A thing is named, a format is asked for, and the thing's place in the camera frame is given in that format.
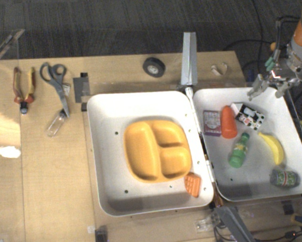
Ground white and black carton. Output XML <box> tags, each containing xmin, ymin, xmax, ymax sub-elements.
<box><xmin>230</xmin><ymin>99</ymin><xmax>267</xmax><ymax>133</ymax></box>

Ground orange carrot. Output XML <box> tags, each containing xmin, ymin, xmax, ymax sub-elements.
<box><xmin>218</xmin><ymin>104</ymin><xmax>239</xmax><ymax>140</ymax></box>

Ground purple packet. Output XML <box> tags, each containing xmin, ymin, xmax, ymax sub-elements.
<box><xmin>202</xmin><ymin>108</ymin><xmax>224</xmax><ymax>139</ymax></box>

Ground yellow banana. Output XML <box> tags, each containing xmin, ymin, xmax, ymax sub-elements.
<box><xmin>258</xmin><ymin>130</ymin><xmax>286</xmax><ymax>167</ymax></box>

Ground green bottle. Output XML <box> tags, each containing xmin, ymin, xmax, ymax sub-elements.
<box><xmin>226</xmin><ymin>132</ymin><xmax>254</xmax><ymax>169</ymax></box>

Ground green can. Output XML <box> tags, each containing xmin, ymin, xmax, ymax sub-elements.
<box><xmin>268</xmin><ymin>166</ymin><xmax>301</xmax><ymax>190</ymax></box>

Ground white plastic tray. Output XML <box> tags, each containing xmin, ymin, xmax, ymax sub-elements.
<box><xmin>191</xmin><ymin>79</ymin><xmax>302</xmax><ymax>207</ymax></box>
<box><xmin>85</xmin><ymin>83</ymin><xmax>217</xmax><ymax>220</ymax></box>

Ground black tape roll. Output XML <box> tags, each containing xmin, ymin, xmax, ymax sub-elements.
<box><xmin>141</xmin><ymin>55</ymin><xmax>168</xmax><ymax>79</ymax></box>

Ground orange toy waffle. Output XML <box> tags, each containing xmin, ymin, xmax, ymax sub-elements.
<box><xmin>182</xmin><ymin>171</ymin><xmax>204</xmax><ymax>199</ymax></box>

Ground orange divided plate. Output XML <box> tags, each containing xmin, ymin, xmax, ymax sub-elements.
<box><xmin>121</xmin><ymin>116</ymin><xmax>195</xmax><ymax>186</ymax></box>

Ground grey scissors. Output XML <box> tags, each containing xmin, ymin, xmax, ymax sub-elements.
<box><xmin>38</xmin><ymin>59</ymin><xmax>72</xmax><ymax>121</ymax></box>

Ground clear plastic bottle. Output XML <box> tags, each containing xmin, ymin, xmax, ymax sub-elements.
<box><xmin>44</xmin><ymin>109</ymin><xmax>69</xmax><ymax>138</ymax></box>

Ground red and yellow pliers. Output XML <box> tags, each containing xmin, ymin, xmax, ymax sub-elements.
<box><xmin>11</xmin><ymin>65</ymin><xmax>40</xmax><ymax>116</ymax></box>

